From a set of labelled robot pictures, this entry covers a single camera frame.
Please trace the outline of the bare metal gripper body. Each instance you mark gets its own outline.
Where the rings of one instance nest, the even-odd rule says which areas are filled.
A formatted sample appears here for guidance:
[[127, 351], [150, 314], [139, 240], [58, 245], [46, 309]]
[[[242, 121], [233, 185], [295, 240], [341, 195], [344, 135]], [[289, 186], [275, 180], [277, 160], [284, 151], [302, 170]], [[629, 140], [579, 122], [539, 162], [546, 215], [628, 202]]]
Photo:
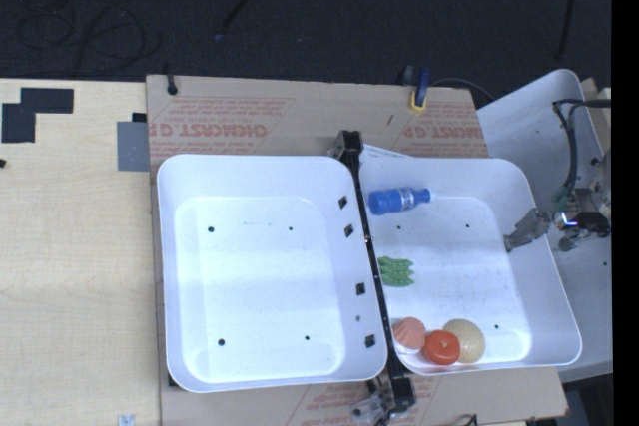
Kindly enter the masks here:
[[575, 160], [570, 168], [570, 187], [572, 216], [586, 213], [611, 216], [610, 153], [591, 157], [582, 163]]

